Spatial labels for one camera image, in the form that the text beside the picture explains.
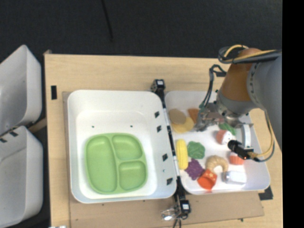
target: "white box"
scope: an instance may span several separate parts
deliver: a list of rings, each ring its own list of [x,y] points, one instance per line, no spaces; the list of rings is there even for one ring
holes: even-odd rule
[[[43,147],[25,125],[42,110],[41,66],[22,45],[0,64],[0,228],[39,213]]]

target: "wooden table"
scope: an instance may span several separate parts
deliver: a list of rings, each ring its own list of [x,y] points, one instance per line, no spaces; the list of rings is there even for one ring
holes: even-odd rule
[[[166,91],[206,91],[213,58],[88,56],[45,54],[48,164],[51,226],[77,227],[172,227],[160,210],[170,199],[129,201],[97,206],[75,201],[69,191],[65,142],[63,92],[78,89],[148,90],[154,79],[164,79]],[[223,79],[216,78],[214,90]],[[264,114],[250,113],[262,150],[270,135]],[[187,228],[283,227],[282,153],[277,147],[267,162],[272,200],[260,201],[257,191],[212,195],[187,195],[193,208],[182,226]]]

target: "cable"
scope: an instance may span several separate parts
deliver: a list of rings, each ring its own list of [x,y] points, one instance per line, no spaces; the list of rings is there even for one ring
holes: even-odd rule
[[[261,153],[261,154],[257,154],[257,153],[254,153],[254,152],[249,152],[248,153],[248,155],[250,155],[251,159],[253,159],[254,161],[257,161],[257,162],[268,161],[273,156],[273,154],[275,152],[275,138],[274,138],[274,133],[273,133],[273,130],[272,130],[267,112],[265,112],[265,118],[266,118],[266,123],[267,123],[268,130],[269,130],[269,133],[270,133],[270,136],[271,136],[270,146],[269,146],[267,151],[265,151],[264,153]],[[269,153],[270,153],[270,155],[266,159],[260,160],[258,158],[258,157],[261,157],[261,156],[268,155]]]
[[[207,104],[209,103],[211,93],[212,93],[212,88],[213,88],[214,74],[216,74],[216,76],[221,77],[221,76],[226,75],[226,71],[224,69],[222,69],[222,67],[220,65],[217,65],[217,64],[214,64],[209,69],[209,77],[210,77],[209,86],[208,86],[208,90],[207,90],[204,100],[199,105],[200,112],[202,112],[204,110],[204,108],[207,106]]]
[[[224,64],[253,63],[258,61],[273,60],[282,54],[282,50],[266,50],[246,56],[229,58],[228,55],[237,48],[247,49],[249,47],[240,44],[233,45],[231,47],[223,47],[218,51],[218,60]]]
[[[180,219],[180,217],[177,217],[177,218],[175,219],[174,225],[173,225],[172,228],[175,228],[175,227],[176,227],[177,222],[179,222],[179,228],[181,228],[181,219]]]

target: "toy food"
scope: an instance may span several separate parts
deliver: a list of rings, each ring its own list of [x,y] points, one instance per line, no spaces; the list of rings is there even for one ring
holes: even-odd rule
[[[190,131],[194,127],[194,122],[191,117],[186,117],[186,122],[184,124],[171,123],[173,130],[177,133],[185,133]]]
[[[230,153],[229,156],[229,162],[233,165],[242,165],[244,164],[244,160],[240,157],[238,157],[238,155],[234,152]]]
[[[179,161],[179,168],[184,170],[188,167],[188,150],[186,142],[179,139],[176,143],[176,156]]]
[[[217,166],[221,166],[223,172],[228,170],[228,162],[217,155],[212,155],[208,157],[206,161],[206,170],[205,172],[198,178],[199,185],[207,190],[211,190],[217,181],[217,174],[214,173],[214,168]]]
[[[191,119],[193,120],[193,122],[196,124],[196,119],[197,119],[198,114],[199,114],[199,109],[190,108],[190,109],[188,109],[188,113],[189,113]]]
[[[212,156],[208,157],[208,159],[206,160],[206,169],[209,169],[212,172],[214,172],[214,168],[217,166],[221,166],[223,169],[223,172],[226,172],[226,171],[228,171],[229,164],[224,158],[222,158],[218,155],[212,155]]]
[[[196,180],[198,177],[202,175],[204,172],[204,168],[200,165],[200,163],[196,159],[191,159],[188,164],[187,169],[185,170],[192,180]]]
[[[228,130],[229,132],[232,133],[233,136],[236,135],[236,130],[234,127],[230,126],[228,123],[220,123],[218,127],[222,130]]]
[[[184,124],[186,122],[186,115],[178,109],[170,110],[169,118],[174,124]]]
[[[219,130],[216,135],[216,140],[219,144],[227,144],[230,140],[235,139],[232,133],[228,130]]]
[[[205,147],[199,142],[190,141],[188,143],[188,155],[194,159],[203,159],[205,157]]]

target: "white bin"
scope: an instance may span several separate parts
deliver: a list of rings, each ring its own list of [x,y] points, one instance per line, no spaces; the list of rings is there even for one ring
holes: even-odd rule
[[[0,64],[0,228],[42,207],[43,147],[25,127],[41,110],[41,66],[23,45]]]
[[[77,90],[67,99],[70,183],[82,203],[163,199],[176,190],[176,172],[160,98],[152,92]],[[142,144],[148,170],[146,184],[126,193],[100,194],[88,183],[85,143],[97,134],[127,133]]]
[[[167,110],[179,109],[187,116],[189,113],[187,109],[198,108],[202,100],[205,98],[207,92],[203,91],[170,91],[166,94],[165,102]],[[210,102],[216,100],[216,93],[212,92]],[[240,118],[243,123],[250,124],[250,116],[243,116]],[[219,131],[217,125],[209,126],[205,131],[189,131],[186,133],[176,133],[172,131],[172,137],[174,142],[178,139],[184,139],[186,143],[190,141],[199,142],[205,147],[205,157],[202,160],[198,160],[200,165],[205,168],[206,159],[212,155],[218,155],[228,161],[229,153],[231,152],[227,145],[217,143],[215,134]],[[256,137],[254,128],[250,128],[251,132],[251,146],[255,152],[261,153],[261,149]],[[236,129],[237,140],[242,142],[241,129]],[[243,165],[229,164],[229,171],[239,171],[245,173],[247,181],[244,185],[227,184],[221,178],[222,168],[216,167],[215,172],[218,175],[217,182],[212,190],[203,189],[196,180],[192,180],[186,171],[180,170],[181,182],[185,190],[191,194],[203,195],[209,193],[223,193],[234,191],[259,191],[265,190],[270,185],[270,175],[265,162],[255,162],[253,160],[246,160]]]

